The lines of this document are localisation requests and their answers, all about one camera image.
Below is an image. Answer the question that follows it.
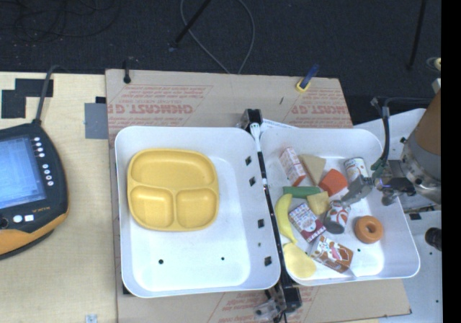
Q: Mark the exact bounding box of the white and orange can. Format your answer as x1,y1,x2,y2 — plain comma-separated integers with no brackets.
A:
343,156,370,182

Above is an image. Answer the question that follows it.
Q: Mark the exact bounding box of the orange block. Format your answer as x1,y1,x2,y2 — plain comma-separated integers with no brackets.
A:
318,169,349,198

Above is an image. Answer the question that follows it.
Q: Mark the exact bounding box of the thin black and white rod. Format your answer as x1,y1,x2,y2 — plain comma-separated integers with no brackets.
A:
249,122,290,291

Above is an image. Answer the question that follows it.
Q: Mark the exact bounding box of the yellow flat oval crisp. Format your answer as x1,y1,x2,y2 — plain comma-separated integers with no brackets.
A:
282,242,318,280

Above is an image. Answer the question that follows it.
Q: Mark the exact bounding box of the orange doughnut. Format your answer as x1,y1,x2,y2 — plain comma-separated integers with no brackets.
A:
354,215,384,244

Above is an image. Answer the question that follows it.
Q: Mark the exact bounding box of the green cucumber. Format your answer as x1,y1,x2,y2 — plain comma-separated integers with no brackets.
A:
282,186,321,199

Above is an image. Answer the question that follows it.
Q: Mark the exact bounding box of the black block with thin wires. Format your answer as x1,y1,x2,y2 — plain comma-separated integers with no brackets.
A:
264,284,303,314
241,108,263,131

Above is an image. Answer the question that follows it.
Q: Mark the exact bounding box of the red and white carton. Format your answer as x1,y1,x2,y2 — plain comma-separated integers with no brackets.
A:
287,203,327,244

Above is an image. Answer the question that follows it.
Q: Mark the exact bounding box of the brown and white carton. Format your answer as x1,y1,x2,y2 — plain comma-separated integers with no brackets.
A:
308,235,354,274

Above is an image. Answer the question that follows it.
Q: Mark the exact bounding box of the yellow banana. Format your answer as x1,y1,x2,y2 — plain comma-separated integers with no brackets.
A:
274,193,299,246

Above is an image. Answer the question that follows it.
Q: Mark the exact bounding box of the pale yellow cheese wedge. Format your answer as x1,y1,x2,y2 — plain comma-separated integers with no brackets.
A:
298,154,327,187

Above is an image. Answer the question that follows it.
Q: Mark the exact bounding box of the white and red can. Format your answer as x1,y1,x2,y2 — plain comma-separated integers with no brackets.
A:
323,200,352,235

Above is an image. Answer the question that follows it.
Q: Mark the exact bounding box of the white plastic tray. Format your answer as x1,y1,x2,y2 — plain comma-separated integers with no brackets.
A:
259,126,421,287
114,125,282,299

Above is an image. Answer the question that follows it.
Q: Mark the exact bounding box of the yellow divided plate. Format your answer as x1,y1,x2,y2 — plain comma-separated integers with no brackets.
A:
126,148,220,232

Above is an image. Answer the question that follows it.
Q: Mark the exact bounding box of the black cylinder on white bracket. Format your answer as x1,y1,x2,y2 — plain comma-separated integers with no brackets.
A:
409,211,442,252

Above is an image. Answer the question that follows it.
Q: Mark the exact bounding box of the brown cardboard board red print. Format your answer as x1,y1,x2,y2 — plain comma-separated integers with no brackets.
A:
104,68,413,323

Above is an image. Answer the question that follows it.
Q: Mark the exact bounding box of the orange and white carton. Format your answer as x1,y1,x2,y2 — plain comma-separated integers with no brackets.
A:
279,146,307,187

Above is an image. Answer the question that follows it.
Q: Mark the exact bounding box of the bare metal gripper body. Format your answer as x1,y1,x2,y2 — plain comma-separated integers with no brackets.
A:
373,138,442,206

